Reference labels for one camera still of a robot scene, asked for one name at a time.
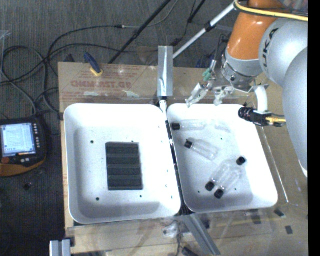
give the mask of blue and yellow object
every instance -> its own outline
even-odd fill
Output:
[[[103,74],[104,71],[99,67],[95,58],[92,57],[88,52],[84,54],[84,59],[90,63],[90,70],[96,77],[100,77]]]

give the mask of black bottle cap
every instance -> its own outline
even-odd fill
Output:
[[[193,142],[191,142],[190,140],[186,139],[186,142],[185,142],[184,146],[186,148],[188,148],[188,149],[191,149],[192,145],[193,145]]]
[[[180,123],[174,122],[172,123],[171,127],[172,127],[172,130],[174,131],[180,130]]]
[[[205,185],[205,189],[208,191],[212,191],[215,187],[215,184],[212,181],[209,181],[206,185]]]
[[[215,193],[214,196],[218,199],[222,198],[222,196],[224,195],[224,192],[221,189],[218,189]]]
[[[240,156],[240,157],[236,160],[236,164],[237,164],[238,166],[242,166],[246,161],[247,161],[247,160],[246,160],[244,157]]]

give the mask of red button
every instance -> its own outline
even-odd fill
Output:
[[[3,163],[4,165],[7,165],[9,164],[10,162],[10,158],[9,157],[4,157],[1,159],[1,163]]]

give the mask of display screen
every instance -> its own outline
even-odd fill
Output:
[[[36,153],[31,123],[1,125],[0,133],[2,157],[12,157],[21,153]]]

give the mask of clear plastic bottle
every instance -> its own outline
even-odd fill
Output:
[[[239,157],[237,160],[229,159],[224,161],[212,174],[210,181],[205,185],[205,189],[212,191],[217,186],[217,190],[214,196],[220,199],[229,189],[233,188],[234,185],[241,178],[244,163],[247,160],[244,157]]]
[[[195,131],[203,130],[207,125],[206,120],[181,120],[180,122],[173,122],[171,127],[174,131]]]
[[[184,146],[210,161],[213,160],[218,153],[217,148],[209,146],[209,144],[205,143],[203,140],[187,138]]]

